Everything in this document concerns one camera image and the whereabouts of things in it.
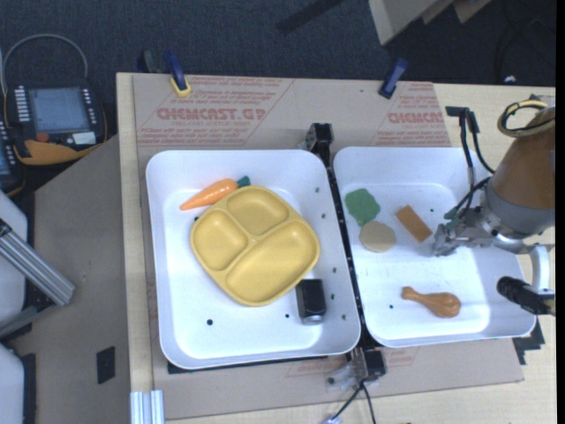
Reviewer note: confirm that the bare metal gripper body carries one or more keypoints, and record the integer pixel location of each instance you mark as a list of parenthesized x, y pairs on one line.
[(474, 233)]

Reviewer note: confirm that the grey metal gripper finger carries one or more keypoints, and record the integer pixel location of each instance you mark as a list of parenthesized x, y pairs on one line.
[(436, 245), (448, 246)]

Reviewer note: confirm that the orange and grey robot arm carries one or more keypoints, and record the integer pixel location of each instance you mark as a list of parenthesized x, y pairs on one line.
[(525, 170)]

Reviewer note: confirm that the white plastic tray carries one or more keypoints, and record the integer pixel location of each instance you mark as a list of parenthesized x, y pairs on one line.
[(441, 272), (247, 334)]

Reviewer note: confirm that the orange rectangular cracker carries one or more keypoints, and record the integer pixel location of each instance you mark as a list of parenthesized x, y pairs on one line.
[(413, 223)]

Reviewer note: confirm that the brown chicken drumstick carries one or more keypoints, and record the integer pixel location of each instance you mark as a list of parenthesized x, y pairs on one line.
[(439, 304)]

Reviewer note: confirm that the beige round biscuit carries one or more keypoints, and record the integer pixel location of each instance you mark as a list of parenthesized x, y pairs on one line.
[(377, 236)]

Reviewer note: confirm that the green lettuce leaf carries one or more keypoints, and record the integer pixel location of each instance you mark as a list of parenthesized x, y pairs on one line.
[(362, 205)]

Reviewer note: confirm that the small black can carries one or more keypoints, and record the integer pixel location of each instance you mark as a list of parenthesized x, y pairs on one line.
[(311, 300)]

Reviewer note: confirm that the yellow divided plate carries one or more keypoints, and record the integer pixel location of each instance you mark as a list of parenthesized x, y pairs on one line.
[(256, 245)]

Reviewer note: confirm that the brown cardboard board red print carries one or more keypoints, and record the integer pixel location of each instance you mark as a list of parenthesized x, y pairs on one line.
[(273, 113)]

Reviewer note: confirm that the orange carrot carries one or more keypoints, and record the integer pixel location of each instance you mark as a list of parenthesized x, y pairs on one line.
[(212, 192)]

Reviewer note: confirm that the black cylinder on white bracket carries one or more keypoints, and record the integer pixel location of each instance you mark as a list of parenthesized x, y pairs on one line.
[(525, 296)]

